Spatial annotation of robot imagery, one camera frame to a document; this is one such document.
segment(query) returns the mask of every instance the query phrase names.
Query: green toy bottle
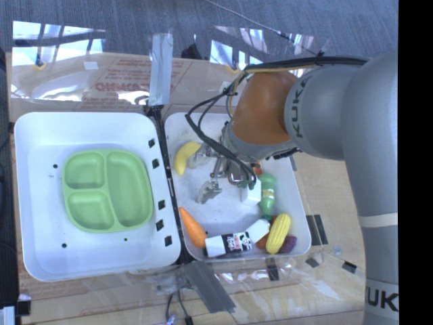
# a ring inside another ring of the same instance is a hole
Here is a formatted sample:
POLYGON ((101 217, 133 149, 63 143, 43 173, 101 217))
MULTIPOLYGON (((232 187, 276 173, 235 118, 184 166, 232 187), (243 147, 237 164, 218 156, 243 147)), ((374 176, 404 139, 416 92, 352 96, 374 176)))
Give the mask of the green toy bottle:
POLYGON ((261 207, 263 213, 262 218, 269 221, 272 220, 271 210, 275 204, 274 185, 275 178, 270 173, 262 173, 258 176, 262 184, 261 199, 258 205, 261 207))

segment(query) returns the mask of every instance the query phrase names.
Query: toy corn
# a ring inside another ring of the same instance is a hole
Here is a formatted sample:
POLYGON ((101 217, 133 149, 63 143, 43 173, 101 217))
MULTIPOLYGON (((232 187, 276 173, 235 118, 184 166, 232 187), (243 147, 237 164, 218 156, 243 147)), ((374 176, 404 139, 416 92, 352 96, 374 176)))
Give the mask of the toy corn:
POLYGON ((266 242, 266 250, 269 254, 277 254, 284 243, 284 239, 289 233, 292 219, 287 213, 278 214, 275 219, 269 237, 266 242))

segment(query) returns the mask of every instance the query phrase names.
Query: white band on robot arm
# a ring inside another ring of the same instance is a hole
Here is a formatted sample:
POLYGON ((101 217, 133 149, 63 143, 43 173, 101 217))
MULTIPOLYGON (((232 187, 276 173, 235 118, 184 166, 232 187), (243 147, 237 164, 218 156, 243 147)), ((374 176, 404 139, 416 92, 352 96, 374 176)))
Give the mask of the white band on robot arm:
POLYGON ((372 215, 371 217, 359 215, 358 222, 362 228, 382 228, 384 226, 398 225, 398 212, 372 215))

